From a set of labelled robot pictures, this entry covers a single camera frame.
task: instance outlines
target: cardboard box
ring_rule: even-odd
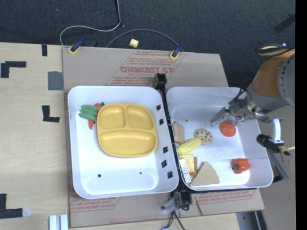
[[[169,213],[160,212],[160,203],[169,200],[170,193],[94,200],[81,198],[75,193],[67,112],[68,91],[79,85],[150,86],[156,73],[165,73],[168,80],[166,90],[175,86],[228,86],[219,55],[181,52],[178,59],[172,61],[169,53],[82,47],[72,56],[66,47],[62,48],[72,228],[169,218]],[[179,212],[180,217],[264,209],[259,189],[193,194],[192,199],[189,210]]]

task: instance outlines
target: white cable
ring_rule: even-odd
[[[103,32],[103,33],[108,33],[108,32],[112,32],[114,31],[115,29],[117,29],[120,24],[121,24],[121,18],[120,18],[120,9],[119,9],[119,2],[118,0],[116,0],[116,3],[117,3],[117,8],[118,8],[118,19],[119,19],[119,23],[113,27],[112,29],[109,29],[109,30],[100,30],[100,29],[97,29],[97,28],[93,28],[93,27],[90,27],[90,26],[85,26],[85,25],[73,25],[73,26],[69,26],[67,28],[65,28],[60,36],[59,36],[59,41],[61,42],[61,45],[64,45],[63,42],[62,42],[62,35],[64,34],[64,32],[66,32],[67,30],[71,29],[71,28],[85,28],[85,29],[90,29],[90,30],[95,30],[95,31],[98,31],[98,32]]]

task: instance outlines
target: yellow plate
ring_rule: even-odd
[[[115,103],[103,106],[97,116],[97,134],[102,151],[113,157],[146,156],[158,145],[154,117],[141,105]]]

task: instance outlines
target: blue and yellow clamp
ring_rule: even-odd
[[[80,50],[80,46],[82,46],[86,40],[87,35],[81,36],[72,46],[68,48],[68,52],[71,55],[75,55]]]
[[[176,59],[178,58],[178,56],[179,56],[179,51],[183,48],[183,46],[184,46],[184,42],[181,42],[181,43],[177,46],[177,48],[174,49],[174,50],[170,53],[169,58],[170,58],[171,60],[176,60]]]

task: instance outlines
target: wooden surface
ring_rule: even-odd
[[[0,62],[26,61],[0,79],[0,193],[6,208],[28,208],[29,217],[0,219],[0,229],[48,229],[50,215],[68,214],[68,175],[63,91],[49,91],[47,73],[62,72],[61,46],[0,43]],[[42,105],[59,123],[43,122]],[[238,230],[235,214],[184,218],[186,230]],[[82,228],[90,230],[159,230],[167,221]],[[172,230],[180,229],[177,221]]]

